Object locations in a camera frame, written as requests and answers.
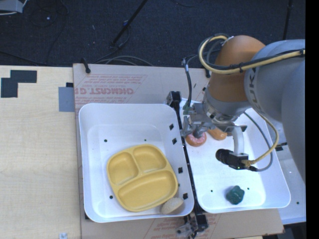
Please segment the white tray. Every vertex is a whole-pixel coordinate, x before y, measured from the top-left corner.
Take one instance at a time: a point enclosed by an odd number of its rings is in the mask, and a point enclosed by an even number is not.
[[[180,104],[180,115],[183,118]],[[265,121],[253,110],[246,111],[260,126],[269,143],[272,140]],[[244,152],[249,154],[249,159],[254,160],[264,154],[269,148],[257,127],[242,114],[237,125],[246,125],[244,134]],[[218,149],[234,150],[233,137],[228,136],[225,140],[215,140],[206,133],[206,143],[200,147],[189,144],[187,152],[192,169],[194,184],[199,205],[209,213],[227,213],[255,209],[283,208],[290,203],[290,192],[284,174],[280,167],[277,154],[274,151],[271,167],[262,172],[248,170],[235,170],[218,161],[215,157]],[[270,160],[270,155],[257,162],[257,168],[265,167]],[[245,191],[242,202],[237,205],[231,204],[226,199],[227,192],[238,185]]]
[[[177,115],[164,104],[84,105],[79,112],[84,209],[98,223],[188,215],[194,207]],[[142,212],[125,210],[109,183],[106,164],[115,153],[139,144],[153,144],[170,162],[179,184],[175,197],[184,199],[169,215],[161,206]]]

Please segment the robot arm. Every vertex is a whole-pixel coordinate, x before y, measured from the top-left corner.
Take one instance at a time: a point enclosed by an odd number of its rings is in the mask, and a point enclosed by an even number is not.
[[[214,64],[209,63],[210,42],[222,47]],[[268,152],[250,161],[240,145],[234,151],[220,150],[216,157],[234,161],[235,169],[247,168],[269,154],[278,144],[278,132],[270,120],[282,123],[290,152],[305,181],[305,40],[286,40],[265,46],[257,39],[239,35],[229,38],[217,35],[206,39],[198,52],[201,64],[211,77],[202,104],[188,109],[182,136],[218,128],[241,141],[237,118],[252,107],[276,132]]]

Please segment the yellow plate compartment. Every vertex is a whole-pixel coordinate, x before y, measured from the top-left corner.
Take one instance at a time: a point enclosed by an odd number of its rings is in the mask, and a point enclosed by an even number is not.
[[[131,212],[163,204],[178,189],[169,161],[151,144],[136,145],[114,154],[109,158],[106,170],[118,201]]]

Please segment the dark green object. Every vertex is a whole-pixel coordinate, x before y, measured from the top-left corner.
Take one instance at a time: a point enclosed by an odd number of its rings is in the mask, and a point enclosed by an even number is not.
[[[244,194],[245,191],[236,185],[226,194],[226,199],[233,205],[238,205],[243,200]]]

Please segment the black pole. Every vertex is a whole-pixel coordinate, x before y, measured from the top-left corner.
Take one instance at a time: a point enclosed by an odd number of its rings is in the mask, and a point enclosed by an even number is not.
[[[293,7],[294,7],[293,6],[293,0],[289,0],[288,7],[287,7],[287,16],[286,16],[286,24],[285,24],[283,40],[286,40],[288,23],[289,23],[289,20],[290,20],[290,12],[293,9]]]
[[[114,47],[116,42],[120,39],[120,37],[122,36],[122,34],[124,33],[124,31],[129,27],[129,25],[132,23],[132,21],[134,20],[134,18],[139,14],[140,10],[143,8],[143,6],[146,4],[148,0],[143,0],[143,2],[140,4],[140,6],[138,7],[138,9],[134,12],[134,14],[132,15],[132,17],[128,20],[128,22],[124,25],[124,27],[122,28],[122,30],[119,32],[119,34],[115,37],[115,39],[111,42],[111,46]]]

